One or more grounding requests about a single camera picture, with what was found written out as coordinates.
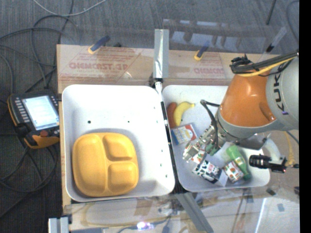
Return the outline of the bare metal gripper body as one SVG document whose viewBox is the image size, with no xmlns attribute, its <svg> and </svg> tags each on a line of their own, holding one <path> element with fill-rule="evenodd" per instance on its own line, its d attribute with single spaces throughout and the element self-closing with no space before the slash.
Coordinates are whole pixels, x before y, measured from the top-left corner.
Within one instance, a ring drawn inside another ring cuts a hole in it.
<svg viewBox="0 0 311 233">
<path fill-rule="evenodd" d="M 226 142 L 226 133 L 220 127 L 216 129 L 212 125 L 202 133 L 199 137 L 200 149 L 204 150 L 209 155 L 215 155 Z"/>
</svg>

